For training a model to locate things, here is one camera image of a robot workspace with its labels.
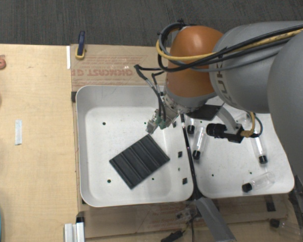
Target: table top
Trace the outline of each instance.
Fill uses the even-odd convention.
[[[0,70],[1,241],[63,241],[64,224],[74,223],[78,213],[67,49],[0,44],[1,54],[7,62]],[[16,120],[22,121],[20,145],[15,145]],[[292,205],[286,203],[286,207],[288,218],[296,222]],[[269,229],[267,221],[229,227],[238,241],[285,241]],[[96,241],[155,241],[169,233]],[[209,230],[196,230],[196,235],[211,237]],[[190,236],[183,241],[190,241]]]

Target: white strip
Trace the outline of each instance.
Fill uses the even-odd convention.
[[[71,47],[66,46],[67,69],[71,68]]]
[[[17,119],[15,122],[15,145],[22,144],[22,120]]]

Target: clear plastic tube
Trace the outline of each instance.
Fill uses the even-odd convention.
[[[258,159],[260,164],[266,164],[268,162],[267,152],[266,148],[264,147],[262,138],[259,136],[255,138],[250,138],[250,140],[252,148],[254,149],[255,157]]]
[[[269,221],[270,226],[275,228],[280,235],[287,236],[289,238],[303,238],[303,226],[289,222],[287,220],[271,219]]]
[[[194,137],[193,147],[192,147],[192,150],[193,150],[192,155],[193,155],[194,159],[200,159],[200,156],[202,155],[202,153],[204,151],[206,137],[207,137],[206,128],[198,127],[197,132]]]
[[[249,191],[256,191],[269,187],[275,182],[275,175],[272,172],[265,172],[259,176],[254,177],[248,183],[242,185],[242,190],[245,193]]]
[[[193,118],[188,117],[186,120],[187,133],[194,135],[195,129],[197,128],[197,121]]]

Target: black object in tray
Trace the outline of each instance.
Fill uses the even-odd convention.
[[[155,140],[146,135],[109,162],[132,189],[169,160]]]

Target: black connector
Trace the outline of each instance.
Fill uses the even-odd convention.
[[[243,127],[240,127],[236,134],[225,133],[227,127],[223,124],[208,124],[207,134],[214,138],[227,138],[229,142],[241,143],[244,136],[241,132],[244,131]]]
[[[178,230],[174,233],[171,233],[169,236],[167,236],[166,238],[163,238],[161,240],[161,242],[172,242],[172,241],[175,241],[177,239],[179,239],[180,237],[183,236],[183,231],[181,230]]]

